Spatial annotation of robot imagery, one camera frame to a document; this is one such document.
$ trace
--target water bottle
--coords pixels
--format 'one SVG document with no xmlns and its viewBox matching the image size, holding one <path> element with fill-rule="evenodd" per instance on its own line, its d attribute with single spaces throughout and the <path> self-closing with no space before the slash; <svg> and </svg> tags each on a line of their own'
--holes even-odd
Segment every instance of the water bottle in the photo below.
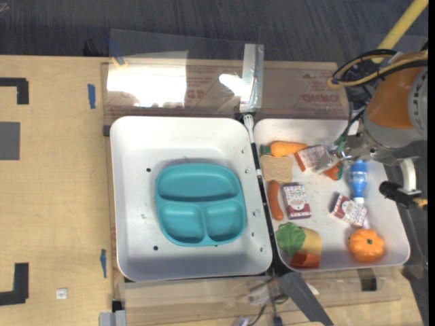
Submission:
<svg viewBox="0 0 435 326">
<path fill-rule="evenodd" d="M 367 168 L 363 160 L 357 160 L 351 165 L 350 186 L 353 191 L 353 201 L 364 203 L 363 191 L 367 185 Z"/>
</svg>

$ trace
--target orange pumpkin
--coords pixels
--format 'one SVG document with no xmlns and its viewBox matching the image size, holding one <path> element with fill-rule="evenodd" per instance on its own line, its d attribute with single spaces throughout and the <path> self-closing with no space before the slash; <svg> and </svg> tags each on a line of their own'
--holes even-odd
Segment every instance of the orange pumpkin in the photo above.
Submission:
<svg viewBox="0 0 435 326">
<path fill-rule="evenodd" d="M 383 254 L 383 240 L 374 230 L 360 228 L 350 236 L 349 249 L 358 261 L 373 262 Z"/>
</svg>

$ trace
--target small box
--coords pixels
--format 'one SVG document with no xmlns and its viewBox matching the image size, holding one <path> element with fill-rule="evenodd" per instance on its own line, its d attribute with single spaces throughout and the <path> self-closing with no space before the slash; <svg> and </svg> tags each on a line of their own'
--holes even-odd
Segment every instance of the small box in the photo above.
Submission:
<svg viewBox="0 0 435 326">
<path fill-rule="evenodd" d="M 326 147 L 323 145 L 310 146 L 306 149 L 297 151 L 294 156 L 298 161 L 302 172 L 313 170 L 320 162 L 320 159 L 326 153 Z"/>
<path fill-rule="evenodd" d="M 311 217 L 311 209 L 303 185 L 298 183 L 284 185 L 282 193 L 289 219 L 307 219 Z"/>
<path fill-rule="evenodd" d="M 340 194 L 331 211 L 331 215 L 350 223 L 355 227 L 362 227 L 367 216 L 367 208 Z"/>
</svg>

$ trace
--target wooden table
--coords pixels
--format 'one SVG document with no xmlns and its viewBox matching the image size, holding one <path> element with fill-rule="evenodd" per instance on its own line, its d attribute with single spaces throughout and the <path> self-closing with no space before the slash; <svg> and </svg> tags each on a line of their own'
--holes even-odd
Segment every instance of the wooden table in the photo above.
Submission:
<svg viewBox="0 0 435 326">
<path fill-rule="evenodd" d="M 98 325 L 99 313 L 111 310 L 114 284 L 102 134 L 105 62 L 0 56 L 0 77 L 25 77 L 30 94 L 28 105 L 17 105 L 16 89 L 0 87 L 0 122 L 20 122 L 19 160 L 0 160 L 0 291 L 12 290 L 15 263 L 29 263 L 29 298 L 24 304 L 0 306 L 2 325 Z M 88 84 L 96 90 L 94 109 Z M 326 312 L 336 325 L 361 325 L 361 320 L 367 325 L 422 325 L 408 281 L 394 276 L 399 300 L 328 307 Z M 62 288 L 67 298 L 57 299 L 56 290 Z M 307 322 L 300 311 L 281 316 L 286 325 Z M 232 325 L 234 319 L 195 325 Z M 270 315 L 257 325 L 271 325 Z"/>
</svg>

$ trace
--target yellow pole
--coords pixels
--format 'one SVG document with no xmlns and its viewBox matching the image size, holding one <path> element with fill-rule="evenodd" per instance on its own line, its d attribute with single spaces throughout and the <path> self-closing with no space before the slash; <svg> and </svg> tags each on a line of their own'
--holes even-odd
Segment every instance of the yellow pole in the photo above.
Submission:
<svg viewBox="0 0 435 326">
<path fill-rule="evenodd" d="M 392 49 L 428 4 L 429 0 L 414 0 L 403 13 L 402 17 L 400 17 L 397 23 L 393 26 L 393 29 L 379 44 L 378 48 L 387 48 L 388 50 Z M 380 63 L 382 60 L 382 58 L 374 58 L 373 62 Z"/>
</svg>

